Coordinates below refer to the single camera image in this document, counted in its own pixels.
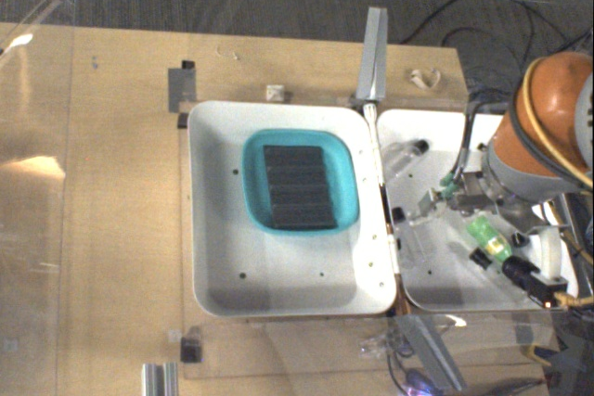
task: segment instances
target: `teal bowl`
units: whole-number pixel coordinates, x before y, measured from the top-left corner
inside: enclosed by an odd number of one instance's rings
[[[281,230],[272,227],[264,146],[310,146],[322,149],[336,227],[313,231]],[[241,167],[243,196],[248,214],[252,221],[267,233],[291,236],[331,235],[351,226],[359,216],[359,200],[351,154],[344,142],[334,134],[301,129],[264,129],[252,135],[243,145]]]

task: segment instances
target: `table surface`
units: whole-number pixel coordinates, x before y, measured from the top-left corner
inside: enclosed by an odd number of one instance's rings
[[[74,29],[58,394],[139,394],[143,363],[178,360],[171,336],[184,328],[184,224],[167,70],[195,61],[199,98],[264,101],[267,84],[285,84],[295,103],[339,104],[355,90],[361,53],[359,44]],[[390,45],[387,61],[390,105],[463,108],[455,50]],[[431,68],[443,74],[434,91],[406,79]],[[483,367],[477,375],[490,373]],[[389,394],[391,385],[381,370],[180,377],[179,386],[181,395],[278,396]]]

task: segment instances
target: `green vial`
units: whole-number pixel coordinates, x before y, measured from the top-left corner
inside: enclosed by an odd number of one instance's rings
[[[476,218],[466,229],[477,240],[479,246],[499,262],[504,262],[511,256],[508,240],[484,216]]]

